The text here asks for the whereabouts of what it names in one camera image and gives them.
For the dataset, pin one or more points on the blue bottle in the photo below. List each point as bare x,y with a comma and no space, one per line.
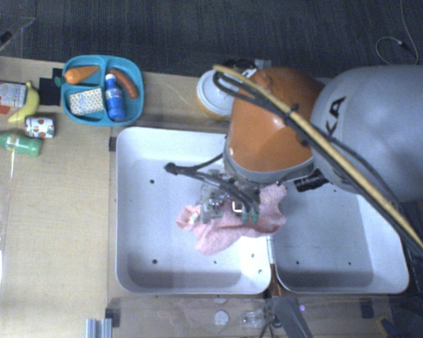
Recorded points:
115,101

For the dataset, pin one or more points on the orange carrot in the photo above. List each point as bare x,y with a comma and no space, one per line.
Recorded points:
80,74

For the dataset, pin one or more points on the green bottle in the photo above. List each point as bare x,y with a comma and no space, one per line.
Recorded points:
22,144

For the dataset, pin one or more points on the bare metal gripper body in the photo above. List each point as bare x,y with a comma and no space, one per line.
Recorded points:
215,200

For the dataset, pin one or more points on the pink cloth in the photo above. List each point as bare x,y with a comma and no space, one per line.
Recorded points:
222,232

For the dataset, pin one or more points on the yellow bowl with white lid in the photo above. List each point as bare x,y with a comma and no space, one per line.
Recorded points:
212,94

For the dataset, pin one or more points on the brown sausage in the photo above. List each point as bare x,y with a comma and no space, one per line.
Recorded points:
126,82

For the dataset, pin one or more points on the blue divided plate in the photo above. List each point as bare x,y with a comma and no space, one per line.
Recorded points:
97,118

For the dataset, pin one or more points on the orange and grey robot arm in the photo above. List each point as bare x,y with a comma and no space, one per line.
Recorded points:
270,132

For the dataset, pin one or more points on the yellow banana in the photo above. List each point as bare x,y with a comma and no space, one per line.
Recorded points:
29,105

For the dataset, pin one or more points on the white and orange carton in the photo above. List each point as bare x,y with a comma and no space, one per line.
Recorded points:
7,93

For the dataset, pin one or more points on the white plastic tray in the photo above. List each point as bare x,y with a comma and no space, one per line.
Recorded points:
152,225
335,242

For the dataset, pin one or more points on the white can with orange print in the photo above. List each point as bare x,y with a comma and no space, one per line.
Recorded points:
39,127

